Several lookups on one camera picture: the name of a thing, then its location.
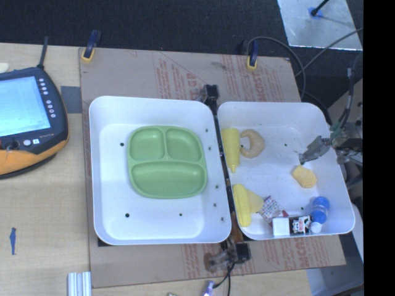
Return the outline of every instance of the blue clamp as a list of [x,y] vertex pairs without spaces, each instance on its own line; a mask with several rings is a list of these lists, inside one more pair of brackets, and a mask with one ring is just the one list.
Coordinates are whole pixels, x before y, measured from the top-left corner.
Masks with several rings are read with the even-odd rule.
[[258,43],[257,41],[252,42],[252,49],[247,57],[247,69],[248,70],[255,70],[258,64]]
[[92,30],[91,36],[89,37],[88,45],[84,48],[81,59],[85,62],[90,62],[93,58],[94,48],[100,43],[101,32],[98,30]]

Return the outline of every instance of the white tray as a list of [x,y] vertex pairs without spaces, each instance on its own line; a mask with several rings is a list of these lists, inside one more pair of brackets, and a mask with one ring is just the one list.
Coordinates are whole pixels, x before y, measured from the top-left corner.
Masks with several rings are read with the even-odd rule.
[[[202,193],[150,199],[133,190],[127,140],[137,128],[180,126],[201,140],[207,166]],[[227,190],[212,112],[196,101],[102,96],[89,107],[94,228],[110,245],[217,243],[230,234]]]
[[[299,164],[298,153],[305,152],[318,135],[330,137],[318,107],[309,103],[226,102],[218,109],[218,122],[221,130],[234,127],[241,133],[252,128],[265,139],[265,149],[258,157],[248,159],[240,155],[235,173],[228,170],[232,185],[243,184],[263,198],[271,195],[290,216],[308,215],[313,199],[325,196],[330,201],[328,219],[320,234],[310,236],[343,234],[353,229],[354,211],[333,149],[304,164],[317,177],[313,188],[302,188],[291,175]],[[241,138],[240,143],[249,147],[247,138]],[[258,213],[252,214],[251,225],[241,230],[255,240],[278,238]]]

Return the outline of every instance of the small bottle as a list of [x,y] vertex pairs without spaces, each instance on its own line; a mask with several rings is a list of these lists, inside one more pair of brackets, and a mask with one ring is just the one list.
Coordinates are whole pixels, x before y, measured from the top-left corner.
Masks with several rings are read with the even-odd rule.
[[329,210],[329,200],[324,196],[318,196],[313,201],[313,210],[310,214],[311,224],[310,231],[314,234],[321,232],[322,224],[326,222],[326,217],[328,216]]

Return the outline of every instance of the wooden table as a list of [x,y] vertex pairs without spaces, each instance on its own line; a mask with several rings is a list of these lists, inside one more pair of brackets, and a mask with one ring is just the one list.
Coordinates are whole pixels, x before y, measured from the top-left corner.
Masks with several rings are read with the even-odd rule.
[[[42,46],[0,43],[9,71],[34,67]],[[78,47],[48,46],[45,70],[55,84],[80,87]],[[67,295],[67,275],[89,271],[85,169],[80,113],[69,114],[70,140],[56,157],[0,180],[0,295]],[[10,245],[16,229],[15,255]],[[93,289],[92,295],[201,295],[207,280]],[[227,282],[214,295],[227,294]],[[231,295],[310,295],[305,270],[232,276]]]

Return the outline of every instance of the cardboard sheet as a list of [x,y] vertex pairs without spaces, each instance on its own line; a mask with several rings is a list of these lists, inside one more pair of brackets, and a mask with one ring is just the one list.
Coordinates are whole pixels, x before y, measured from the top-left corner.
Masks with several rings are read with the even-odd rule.
[[[219,244],[108,246],[98,239],[93,226],[89,105],[105,95],[194,100],[205,84],[218,85],[219,103],[300,102],[290,62],[259,57],[258,68],[252,72],[241,55],[96,49],[91,62],[80,60],[80,75],[93,287],[224,276],[223,271],[208,272],[203,262],[207,253],[221,251]],[[236,266],[232,275],[345,264],[337,235],[248,244],[252,258]]]

